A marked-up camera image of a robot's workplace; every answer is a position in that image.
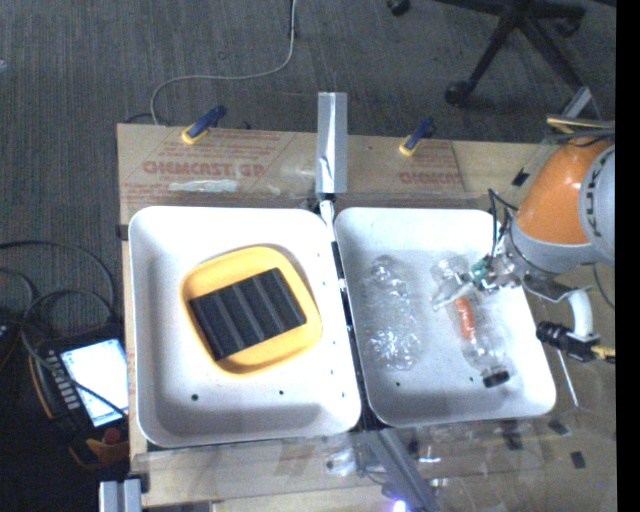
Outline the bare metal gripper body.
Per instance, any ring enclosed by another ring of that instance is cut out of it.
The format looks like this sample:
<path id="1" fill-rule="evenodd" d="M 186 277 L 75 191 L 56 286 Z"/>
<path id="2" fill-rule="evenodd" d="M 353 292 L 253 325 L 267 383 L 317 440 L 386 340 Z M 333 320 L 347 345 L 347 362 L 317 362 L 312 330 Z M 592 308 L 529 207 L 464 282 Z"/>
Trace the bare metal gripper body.
<path id="1" fill-rule="evenodd" d="M 480 291 L 493 293 L 520 285 L 524 260 L 515 253 L 487 254 L 474 264 L 474 284 Z"/>

